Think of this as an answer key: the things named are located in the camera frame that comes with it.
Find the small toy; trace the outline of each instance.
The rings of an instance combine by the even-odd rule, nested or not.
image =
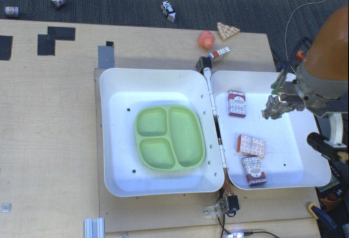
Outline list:
[[[19,17],[19,9],[18,7],[5,7],[5,15],[6,17]]]
[[[52,0],[52,5],[56,10],[61,8],[63,5],[65,5],[65,0]]]
[[[212,58],[213,62],[217,62],[217,61],[220,61],[222,58],[224,58],[229,52],[230,52],[230,48],[224,47],[222,49],[210,52],[208,56]]]
[[[225,39],[237,34],[238,32],[240,32],[239,28],[233,27],[233,26],[227,26],[221,22],[217,23],[217,28],[218,28],[218,32],[219,32],[219,35],[221,36],[222,40],[225,40]]]
[[[173,9],[171,3],[169,1],[163,1],[160,7],[165,17],[169,21],[174,22],[176,18],[176,11]]]
[[[245,157],[242,159],[242,165],[249,186],[261,185],[267,182],[259,157]]]
[[[228,92],[228,114],[229,116],[246,116],[246,97],[243,92]]]
[[[215,36],[210,31],[203,31],[198,36],[197,42],[200,47],[210,49],[215,41]]]
[[[246,135],[240,135],[238,138],[237,152],[248,156],[264,157],[266,142]]]

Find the black tape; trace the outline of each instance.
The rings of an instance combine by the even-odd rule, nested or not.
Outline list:
[[[55,40],[50,35],[38,35],[38,56],[54,56]]]
[[[11,58],[12,51],[12,36],[1,36],[0,35],[0,60],[9,61]]]
[[[56,40],[75,41],[75,27],[55,27],[49,26],[47,34],[52,35]]]

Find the red box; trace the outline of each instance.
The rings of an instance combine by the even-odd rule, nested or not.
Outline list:
[[[242,165],[249,186],[262,185],[267,182],[259,157],[245,157],[242,159]]]
[[[243,92],[229,91],[228,114],[242,118],[246,116],[246,97]]]

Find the tin can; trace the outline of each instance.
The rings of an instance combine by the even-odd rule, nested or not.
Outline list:
[[[242,165],[249,186],[261,185],[267,182],[259,157],[245,157],[242,159]]]
[[[216,61],[220,61],[222,58],[224,58],[229,52],[230,52],[230,48],[224,47],[222,49],[210,52],[208,54],[208,56],[212,58],[213,62],[216,62]]]
[[[228,92],[228,114],[229,116],[246,116],[246,96],[243,92]]]
[[[19,14],[18,7],[5,7],[5,15],[7,17],[19,17]]]

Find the metal bracket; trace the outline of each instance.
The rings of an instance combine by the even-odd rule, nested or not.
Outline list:
[[[114,43],[107,41],[106,46],[98,46],[98,68],[115,67]]]
[[[227,197],[222,197],[216,204],[203,208],[205,218],[218,218],[229,210]]]
[[[104,218],[85,219],[85,238],[104,238]]]

